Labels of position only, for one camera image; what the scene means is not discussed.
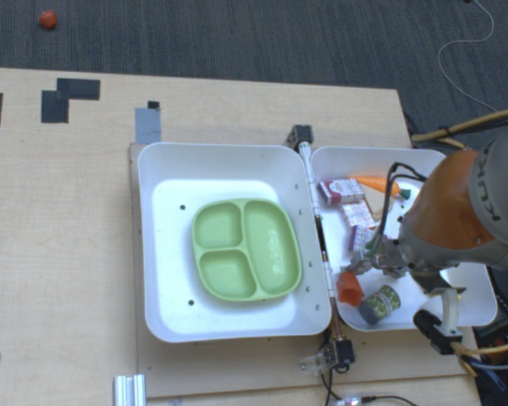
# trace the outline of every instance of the green plate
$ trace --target green plate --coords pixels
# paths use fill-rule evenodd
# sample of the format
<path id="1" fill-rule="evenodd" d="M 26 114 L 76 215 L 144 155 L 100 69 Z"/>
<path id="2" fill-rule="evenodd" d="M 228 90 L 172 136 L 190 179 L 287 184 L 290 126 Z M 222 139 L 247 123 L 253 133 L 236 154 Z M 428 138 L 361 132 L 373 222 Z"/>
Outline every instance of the green plate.
<path id="1" fill-rule="evenodd" d="M 301 257 L 290 218 L 270 200 L 205 205 L 194 216 L 192 242 L 203 285 L 220 299 L 276 298 L 301 280 Z"/>

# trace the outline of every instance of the black cable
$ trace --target black cable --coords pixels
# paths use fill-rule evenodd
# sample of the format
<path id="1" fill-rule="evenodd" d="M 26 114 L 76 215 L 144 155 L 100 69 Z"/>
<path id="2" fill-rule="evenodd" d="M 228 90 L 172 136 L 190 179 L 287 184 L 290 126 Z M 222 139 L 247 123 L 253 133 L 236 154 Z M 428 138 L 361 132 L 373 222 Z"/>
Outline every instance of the black cable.
<path id="1" fill-rule="evenodd" d="M 399 396 L 369 396 L 369 397 L 362 397 L 362 402 L 363 403 L 371 403 L 371 402 L 374 402 L 376 400 L 381 400 L 381 399 L 400 400 L 401 402 L 410 404 L 410 406 L 417 406 L 417 404 L 411 402 L 407 398 L 399 397 Z"/>
<path id="2" fill-rule="evenodd" d="M 323 385 L 328 390 L 328 395 L 325 398 L 325 406 L 328 406 L 331 396 L 333 396 L 336 400 L 342 400 L 342 398 L 340 396 L 338 396 L 337 394 L 335 394 L 332 389 L 333 388 L 333 369 L 329 369 L 329 382 L 325 381 L 325 377 L 323 377 L 323 374 L 321 374 L 320 376 L 322 377 Z"/>
<path id="3" fill-rule="evenodd" d="M 397 167 L 404 167 L 414 173 L 414 176 L 408 175 L 408 174 L 392 174 L 395 172 Z M 427 178 L 423 176 L 422 174 L 418 173 L 413 167 L 410 167 L 406 164 L 402 164 L 400 162 L 396 162 L 388 172 L 388 182 L 386 184 L 386 192 L 384 195 L 384 208 L 382 210 L 382 219 L 380 220 L 380 226 L 378 227 L 377 234 L 380 235 L 380 237 L 384 236 L 384 230 L 386 228 L 386 220 L 388 218 L 388 210 L 389 210 L 389 200 L 391 198 L 391 187 L 393 186 L 393 182 L 398 178 L 408 178 L 411 180 L 417 180 L 420 182 L 425 182 Z"/>
<path id="4" fill-rule="evenodd" d="M 346 373 L 348 373 L 348 370 L 350 369 L 350 366 L 347 365 L 344 369 L 338 369 L 338 368 L 334 368 L 333 370 L 335 370 L 337 373 L 339 373 L 340 375 L 344 375 Z"/>

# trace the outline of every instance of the wooden table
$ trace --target wooden table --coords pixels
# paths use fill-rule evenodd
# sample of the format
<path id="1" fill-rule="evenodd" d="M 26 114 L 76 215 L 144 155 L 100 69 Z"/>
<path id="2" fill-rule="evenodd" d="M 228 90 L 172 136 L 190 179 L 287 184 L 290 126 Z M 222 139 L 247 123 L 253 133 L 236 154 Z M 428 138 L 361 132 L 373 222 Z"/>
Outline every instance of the wooden table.
<path id="1" fill-rule="evenodd" d="M 100 100 L 70 101 L 68 124 L 41 123 L 41 91 L 56 90 L 59 77 L 100 80 Z M 164 141 L 280 145 L 303 123 L 315 146 L 409 146 L 392 90 L 0 69 L 0 93 L 0 405 L 111 404 L 113 378 L 143 370 L 138 348 L 152 349 L 136 341 L 135 326 L 128 150 L 136 107 L 160 102 Z M 419 333 L 346 333 L 357 362 L 336 392 L 479 404 L 472 378 Z M 249 370 L 226 360 L 194 368 L 191 345 L 156 343 L 164 378 L 147 376 L 147 393 L 165 397 L 148 403 L 323 404 L 319 380 L 296 372 L 318 341 L 200 346 L 241 348 Z"/>

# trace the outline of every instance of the gray carpet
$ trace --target gray carpet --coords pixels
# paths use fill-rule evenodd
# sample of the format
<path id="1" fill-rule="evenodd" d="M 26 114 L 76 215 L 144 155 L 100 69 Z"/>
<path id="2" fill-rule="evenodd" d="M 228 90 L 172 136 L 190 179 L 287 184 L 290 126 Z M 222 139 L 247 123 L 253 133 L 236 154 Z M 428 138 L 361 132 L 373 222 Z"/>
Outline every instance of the gray carpet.
<path id="1" fill-rule="evenodd" d="M 493 36 L 442 61 L 465 91 L 505 109 L 508 0 L 478 1 Z M 53 31 L 37 24 L 48 8 Z M 489 27 L 462 0 L 0 0 L 0 67 L 395 88 L 425 132 L 489 112 L 437 64 L 447 41 Z"/>

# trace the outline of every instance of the cable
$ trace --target cable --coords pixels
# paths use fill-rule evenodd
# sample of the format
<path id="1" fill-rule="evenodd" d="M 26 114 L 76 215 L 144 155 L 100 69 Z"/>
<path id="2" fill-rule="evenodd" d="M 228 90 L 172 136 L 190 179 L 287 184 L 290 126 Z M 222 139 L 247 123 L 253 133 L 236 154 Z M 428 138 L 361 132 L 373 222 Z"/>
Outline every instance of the cable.
<path id="1" fill-rule="evenodd" d="M 476 103 L 480 104 L 480 105 L 483 105 L 484 107 L 486 108 L 489 108 L 489 110 L 493 110 L 494 112 L 496 112 L 497 110 L 493 107 L 491 107 L 488 103 L 486 102 L 483 102 L 483 101 L 480 101 L 479 99 L 477 99 L 476 97 L 472 96 L 471 94 L 469 93 L 466 93 L 461 87 L 459 87 L 455 81 L 453 81 L 450 76 L 446 73 L 445 69 L 444 69 L 444 66 L 442 65 L 442 61 L 440 60 L 440 54 L 442 54 L 442 51 L 449 47 L 450 45 L 453 45 L 453 44 L 458 44 L 458 43 L 479 43 L 479 42 L 484 42 L 484 41 L 487 41 L 492 35 L 493 35 L 493 32 L 494 32 L 494 20 L 493 20 L 493 16 L 488 12 L 488 10 L 486 8 L 484 8 L 478 0 L 472 0 L 480 9 L 482 9 L 486 14 L 487 16 L 489 17 L 489 21 L 491 22 L 491 28 L 489 29 L 489 34 L 487 36 L 485 36 L 484 38 L 482 39 L 460 39 L 460 40 L 457 40 L 457 41 L 450 41 L 450 42 L 447 42 L 445 43 L 440 49 L 439 49 L 439 53 L 438 53 L 438 56 L 437 56 L 437 60 L 439 61 L 439 68 L 440 70 L 442 71 L 442 75 L 446 78 L 446 80 L 448 80 L 448 82 L 455 88 L 457 89 L 460 93 L 462 93 L 463 95 L 465 95 L 467 98 L 475 101 Z"/>
<path id="2" fill-rule="evenodd" d="M 451 147 L 456 147 L 457 149 L 462 149 L 462 150 L 468 149 L 467 145 L 461 143 L 460 141 L 450 139 L 448 137 L 439 139 L 439 140 L 437 140 L 437 142 L 443 143 L 445 145 L 450 145 Z"/>
<path id="3" fill-rule="evenodd" d="M 322 377 L 323 385 L 328 390 L 328 395 L 325 398 L 325 406 L 329 405 L 329 400 L 331 399 L 331 396 L 335 398 L 335 400 L 342 400 L 342 398 L 335 394 L 333 391 L 333 369 L 329 369 L 329 382 L 326 382 L 325 377 L 323 377 L 323 374 L 320 375 Z"/>
<path id="4" fill-rule="evenodd" d="M 468 130 L 476 127 L 481 127 L 482 125 L 488 125 L 489 123 L 502 119 L 505 119 L 506 121 L 508 120 L 508 109 L 501 112 L 492 112 L 479 118 L 474 118 L 463 123 L 458 123 L 457 125 L 450 126 L 449 128 L 439 129 L 426 134 L 416 134 L 411 137 L 411 140 L 414 142 L 422 142 L 445 138 L 449 135 L 466 134 Z M 484 129 L 490 129 L 490 127 L 483 126 L 482 130 Z"/>
<path id="5" fill-rule="evenodd" d="M 477 362 L 471 362 L 470 365 L 477 369 L 485 369 L 485 370 L 508 370 L 508 364 L 504 365 L 489 365 L 489 364 L 481 364 Z"/>
<path id="6" fill-rule="evenodd" d="M 376 400 L 382 400 L 382 399 L 390 399 L 393 398 L 395 400 L 400 400 L 401 402 L 404 402 L 406 404 L 410 404 L 410 406 L 417 406 L 417 404 L 411 402 L 407 398 L 399 397 L 399 396 L 369 396 L 369 397 L 362 397 L 362 403 L 371 403 L 375 402 Z"/>
<path id="7" fill-rule="evenodd" d="M 338 369 L 338 368 L 334 368 L 333 370 L 335 370 L 337 373 L 339 373 L 340 375 L 345 375 L 346 373 L 348 373 L 348 370 L 350 369 L 350 366 L 347 365 L 344 369 Z"/>
<path id="8" fill-rule="evenodd" d="M 462 150 L 464 150 L 461 146 L 457 147 L 457 146 L 448 145 L 448 144 L 445 144 L 445 143 L 444 143 L 444 145 L 441 145 L 437 140 L 436 141 L 423 141 L 421 143 L 414 143 L 413 147 L 415 149 L 416 148 L 419 148 L 419 149 L 440 149 L 441 147 L 444 147 L 444 148 L 451 149 L 453 151 L 462 151 Z M 470 150 L 470 147 L 465 145 L 465 149 L 466 150 Z"/>
<path id="9" fill-rule="evenodd" d="M 508 351 L 508 344 L 497 346 L 494 348 L 467 348 L 462 343 L 453 342 L 451 347 L 455 350 L 457 356 L 472 356 L 481 354 L 497 354 Z"/>
<path id="10" fill-rule="evenodd" d="M 406 170 L 410 171 L 413 175 L 408 174 L 394 174 L 399 167 L 403 167 Z M 409 166 L 403 162 L 394 162 L 393 165 L 389 168 L 388 177 L 386 182 L 386 190 L 384 194 L 384 207 L 382 210 L 382 219 L 380 220 L 380 225 L 373 238 L 367 242 L 365 245 L 365 249 L 367 250 L 366 257 L 373 257 L 380 243 L 382 242 L 382 238 L 384 237 L 384 230 L 386 227 L 386 221 L 388 218 L 388 210 L 389 210 L 389 199 L 391 198 L 391 188 L 393 182 L 398 178 L 408 178 L 412 180 L 418 180 L 420 182 L 425 182 L 427 178 L 422 174 L 418 173 L 414 167 Z"/>

